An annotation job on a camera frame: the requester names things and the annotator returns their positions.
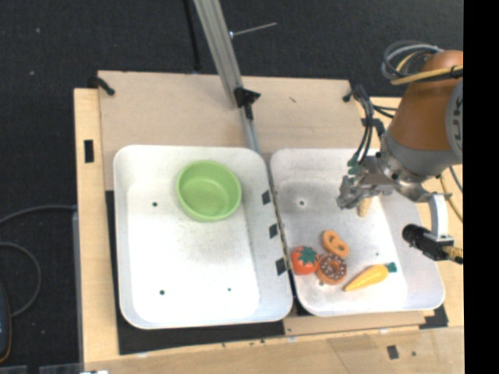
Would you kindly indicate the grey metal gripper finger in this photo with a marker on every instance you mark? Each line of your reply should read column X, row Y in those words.
column 372, row 194
column 346, row 195

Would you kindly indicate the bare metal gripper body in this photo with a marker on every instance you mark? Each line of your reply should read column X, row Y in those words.
column 393, row 179

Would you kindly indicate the beige toy bread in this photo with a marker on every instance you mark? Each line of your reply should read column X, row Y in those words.
column 364, row 209

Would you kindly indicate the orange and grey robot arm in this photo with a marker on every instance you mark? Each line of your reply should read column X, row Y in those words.
column 421, row 115

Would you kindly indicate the white plastic tray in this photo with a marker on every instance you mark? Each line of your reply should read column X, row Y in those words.
column 362, row 240
column 195, row 255

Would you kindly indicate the orange toy pretzel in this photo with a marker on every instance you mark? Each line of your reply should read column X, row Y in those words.
column 340, row 248

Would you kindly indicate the red toy tomato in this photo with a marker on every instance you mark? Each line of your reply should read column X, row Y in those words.
column 302, row 263

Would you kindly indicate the chocolate toy doughnut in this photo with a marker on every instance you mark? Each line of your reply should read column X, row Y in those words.
column 331, row 275

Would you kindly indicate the yellow toy carrot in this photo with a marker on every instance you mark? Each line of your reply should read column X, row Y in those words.
column 368, row 278

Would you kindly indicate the green bowl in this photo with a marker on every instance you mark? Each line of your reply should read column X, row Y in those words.
column 208, row 193

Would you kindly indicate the brown cardboard board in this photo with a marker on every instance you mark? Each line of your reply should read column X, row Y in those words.
column 175, row 111

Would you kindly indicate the black cylinder on white bracket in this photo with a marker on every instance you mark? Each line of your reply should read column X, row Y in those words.
column 427, row 240

